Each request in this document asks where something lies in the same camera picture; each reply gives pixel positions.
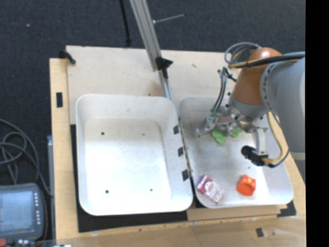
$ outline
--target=wooden table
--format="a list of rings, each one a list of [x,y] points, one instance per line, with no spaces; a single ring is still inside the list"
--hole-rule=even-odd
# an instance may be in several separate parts
[[[278,218],[280,209],[286,206],[252,206],[225,209],[200,209],[193,205],[187,210],[188,221],[169,224],[131,226],[79,233],[75,198],[74,168],[70,124],[74,117],[70,107],[76,98],[84,94],[85,85],[95,88],[93,76],[72,85],[69,71],[100,73],[117,69],[117,76],[125,80],[139,74],[136,80],[145,82],[144,74],[150,74],[149,83],[133,83],[121,87],[116,80],[107,93],[162,95],[156,73],[151,70],[147,53],[143,49],[100,48],[68,46],[67,51],[77,61],[70,66],[65,59],[50,59],[51,119],[53,138],[56,235],[58,244],[78,246],[304,246],[306,244],[305,184],[294,160],[285,162],[294,189],[296,216]],[[217,52],[192,52],[163,50],[166,59],[174,61],[169,68],[169,82],[173,101],[178,104],[185,97],[216,97],[218,94],[217,69],[225,65],[224,54]],[[102,93],[104,85],[92,91]],[[134,85],[141,93],[134,91]],[[63,105],[58,107],[57,96],[62,94]]]

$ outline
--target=small package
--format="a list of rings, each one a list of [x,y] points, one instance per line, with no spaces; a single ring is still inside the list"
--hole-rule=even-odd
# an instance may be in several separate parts
[[[221,201],[225,192],[223,187],[206,175],[201,178],[196,189],[215,204]]]

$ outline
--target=copper cylinder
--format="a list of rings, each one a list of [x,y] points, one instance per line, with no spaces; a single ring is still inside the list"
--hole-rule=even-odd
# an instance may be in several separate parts
[[[254,50],[249,56],[248,61],[281,55],[282,54],[275,49],[262,47]],[[244,67],[241,69],[233,90],[233,95],[236,100],[247,104],[263,104],[259,84],[266,66],[267,64],[250,68]]]

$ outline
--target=green object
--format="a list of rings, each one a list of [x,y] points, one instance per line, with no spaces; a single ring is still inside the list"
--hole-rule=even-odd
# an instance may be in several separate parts
[[[242,133],[242,132],[243,131],[241,129],[234,129],[231,133],[231,136],[233,138],[237,138],[239,136],[239,134]],[[212,130],[211,135],[221,145],[225,142],[225,139],[227,138],[227,136],[224,135],[224,130],[219,130],[219,129]]]

